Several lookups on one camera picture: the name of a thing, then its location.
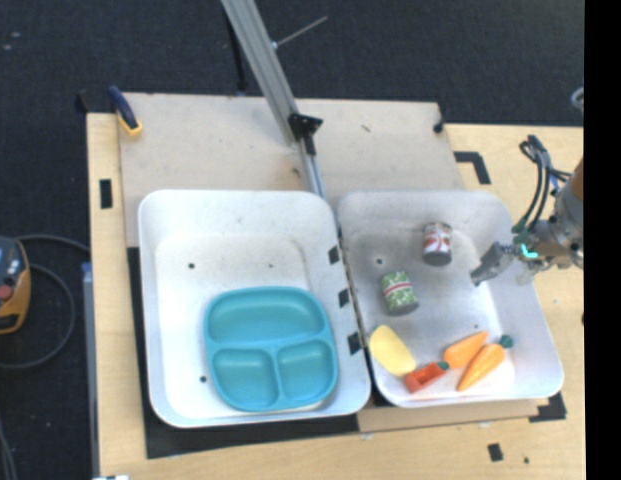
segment green can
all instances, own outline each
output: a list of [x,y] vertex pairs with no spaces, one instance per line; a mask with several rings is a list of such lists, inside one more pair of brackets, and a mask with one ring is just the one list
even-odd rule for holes
[[390,315],[405,315],[419,307],[412,282],[404,270],[389,272],[381,278],[380,284]]

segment yellow and black device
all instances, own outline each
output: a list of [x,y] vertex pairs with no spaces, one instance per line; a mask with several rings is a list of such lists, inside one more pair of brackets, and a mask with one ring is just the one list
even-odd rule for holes
[[0,236],[0,334],[16,331],[30,306],[30,265],[21,242]]

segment blue plate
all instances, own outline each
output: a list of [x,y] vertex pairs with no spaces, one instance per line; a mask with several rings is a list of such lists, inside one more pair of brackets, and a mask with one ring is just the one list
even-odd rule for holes
[[215,297],[204,317],[208,369],[221,398],[250,412],[293,409],[334,390],[330,321],[306,290],[265,286]]

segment sink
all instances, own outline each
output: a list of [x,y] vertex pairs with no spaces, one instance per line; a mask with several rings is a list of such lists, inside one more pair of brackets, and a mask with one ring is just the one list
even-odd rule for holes
[[[355,304],[367,340],[381,325],[395,331],[417,368],[442,361],[447,345],[488,331],[489,342],[508,334],[514,346],[506,360],[467,391],[458,392],[463,369],[450,369],[425,389],[410,393],[398,378],[371,359],[374,382],[392,404],[419,408],[471,402],[545,398],[563,383],[563,368],[534,285],[517,280],[523,264],[476,287],[470,271],[490,245],[512,241],[507,208],[494,195],[472,190],[360,191],[337,203],[342,246],[354,286]],[[430,222],[452,227],[452,261],[423,260],[423,228]],[[393,271],[410,278],[419,306],[393,315],[379,279]]]
[[148,389],[164,422],[323,418],[365,405],[371,379],[352,346],[360,331],[328,203],[302,191],[166,189],[138,217]]

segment wooden table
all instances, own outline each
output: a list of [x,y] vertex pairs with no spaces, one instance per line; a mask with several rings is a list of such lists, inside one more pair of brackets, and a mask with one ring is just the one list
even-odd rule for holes
[[[299,103],[300,108],[305,106],[311,111],[325,105],[319,100]],[[330,108],[338,110],[340,105],[349,108],[346,102],[338,101],[332,102]],[[400,114],[406,109],[384,102],[357,105],[369,109],[371,114],[380,109],[384,114],[392,114],[393,108]],[[397,126],[405,123],[399,119]],[[113,114],[88,114],[87,132],[94,306],[92,352],[96,361],[95,377],[91,379],[97,408],[95,476],[128,475],[131,480],[585,478],[584,296],[583,271],[577,268],[541,273],[534,281],[563,362],[565,381],[560,401],[565,404],[564,418],[559,411],[557,419],[551,416],[539,422],[528,417],[496,417],[397,429],[402,427],[401,422],[393,422],[396,415],[388,413],[388,430],[383,431],[370,430],[378,428],[378,417],[372,416],[371,423],[369,418],[362,417],[362,427],[370,428],[359,433],[148,459],[126,257],[120,129]],[[543,141],[555,166],[562,170],[574,169],[582,158],[582,128],[458,124],[446,125],[443,135],[453,152],[470,152],[474,158],[482,159],[491,179],[490,184],[482,184],[473,164],[458,163],[463,185],[494,193],[518,217],[525,212],[536,182],[534,166],[518,149],[530,133]],[[323,165],[330,171],[334,162],[333,157],[327,158]],[[347,190],[351,189],[347,180],[343,183]],[[112,200],[105,204],[103,190],[112,195]],[[542,414],[546,409],[552,412],[552,400],[530,401],[533,402],[538,403]]]

